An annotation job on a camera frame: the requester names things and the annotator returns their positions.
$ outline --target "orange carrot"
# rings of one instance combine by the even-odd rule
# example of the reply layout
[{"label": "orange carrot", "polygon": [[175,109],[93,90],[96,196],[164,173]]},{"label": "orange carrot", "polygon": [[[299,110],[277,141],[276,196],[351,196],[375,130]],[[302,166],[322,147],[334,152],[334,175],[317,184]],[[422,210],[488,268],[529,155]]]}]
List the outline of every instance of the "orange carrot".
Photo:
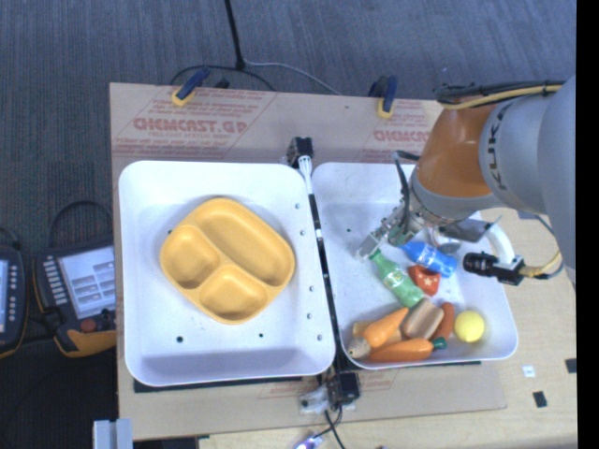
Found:
[{"label": "orange carrot", "polygon": [[401,340],[389,346],[373,351],[368,360],[381,363],[396,363],[402,361],[420,361],[426,359],[432,353],[434,345],[424,338],[412,340]]},{"label": "orange carrot", "polygon": [[364,329],[362,337],[370,344],[372,349],[382,346],[398,330],[408,311],[408,308],[401,308],[378,321],[374,321]]},{"label": "orange carrot", "polygon": [[437,327],[437,330],[432,335],[432,340],[436,340],[437,338],[444,338],[445,340],[448,340],[451,332],[453,331],[453,323],[456,318],[456,308],[452,303],[446,301],[441,305],[441,309],[443,310],[443,319]]}]

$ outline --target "table surface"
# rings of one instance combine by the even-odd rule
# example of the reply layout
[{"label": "table surface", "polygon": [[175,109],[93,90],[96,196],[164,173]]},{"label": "table surface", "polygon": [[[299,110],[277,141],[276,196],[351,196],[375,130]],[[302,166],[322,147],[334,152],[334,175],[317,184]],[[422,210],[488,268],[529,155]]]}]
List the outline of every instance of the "table surface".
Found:
[{"label": "table surface", "polygon": [[[173,117],[166,98],[172,90],[152,85],[110,86],[120,417],[131,419],[137,441],[209,435],[201,441],[202,448],[295,447],[326,427],[323,415],[300,415],[298,395],[315,388],[314,378],[134,390],[124,362],[118,177],[126,165],[141,159],[272,161],[275,155],[285,154],[290,138],[313,136],[315,128],[320,128],[318,138],[313,136],[320,161],[385,161],[400,143],[407,151],[420,151],[440,109],[435,102],[398,100],[392,119],[381,121],[372,98],[211,93],[207,89],[196,96],[201,98],[202,109],[190,107],[188,114],[176,109]],[[231,113],[231,102],[238,105],[237,113]],[[217,111],[209,113],[209,104]],[[160,109],[178,122],[189,122],[189,118],[198,122],[210,115],[214,135],[192,139],[188,131],[177,133],[174,126],[167,134],[156,121]],[[152,118],[153,126],[148,128]],[[224,132],[219,132],[219,124]],[[238,128],[238,133],[226,130],[228,124]],[[204,136],[210,135],[210,127]],[[340,138],[339,133],[347,128],[351,134]],[[221,133],[228,139],[216,137]],[[554,238],[535,219],[522,219],[506,209],[485,210],[482,215],[489,221],[501,217],[502,229],[528,265],[545,264],[557,249]],[[480,365],[360,375],[365,390],[355,407],[344,412],[337,428],[343,444],[352,449],[576,447],[576,293],[564,273],[548,281],[507,285],[505,292],[519,333],[519,346],[512,356]],[[568,360],[575,363],[574,370],[569,369]],[[537,404],[539,396],[545,405]],[[323,447],[337,445],[332,433],[325,435],[325,441]]]}]

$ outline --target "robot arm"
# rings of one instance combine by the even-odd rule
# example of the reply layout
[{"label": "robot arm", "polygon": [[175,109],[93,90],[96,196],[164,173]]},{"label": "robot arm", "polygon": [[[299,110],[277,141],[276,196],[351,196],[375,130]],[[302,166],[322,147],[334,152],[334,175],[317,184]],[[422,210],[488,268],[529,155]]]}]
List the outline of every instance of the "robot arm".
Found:
[{"label": "robot arm", "polygon": [[423,227],[451,227],[506,207],[546,214],[576,287],[576,76],[550,91],[445,108],[417,162],[409,196],[358,249],[400,246]]}]

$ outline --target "yellow plate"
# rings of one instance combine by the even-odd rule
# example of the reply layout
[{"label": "yellow plate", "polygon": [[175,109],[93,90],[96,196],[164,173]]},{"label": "yellow plate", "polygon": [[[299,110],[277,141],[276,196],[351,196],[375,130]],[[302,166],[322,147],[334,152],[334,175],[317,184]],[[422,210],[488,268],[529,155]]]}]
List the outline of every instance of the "yellow plate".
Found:
[{"label": "yellow plate", "polygon": [[263,311],[295,265],[291,247],[270,225],[225,197],[185,216],[160,250],[168,280],[206,314],[232,325]]}]

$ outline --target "yellow ball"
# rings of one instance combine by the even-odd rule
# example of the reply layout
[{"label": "yellow ball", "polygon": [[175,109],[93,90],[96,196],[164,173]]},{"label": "yellow ball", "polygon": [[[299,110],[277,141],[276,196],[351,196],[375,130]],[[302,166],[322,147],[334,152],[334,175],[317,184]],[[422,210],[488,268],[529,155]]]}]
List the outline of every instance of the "yellow ball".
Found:
[{"label": "yellow ball", "polygon": [[477,342],[485,332],[485,320],[476,311],[462,311],[456,317],[453,332],[459,340],[464,342]]}]

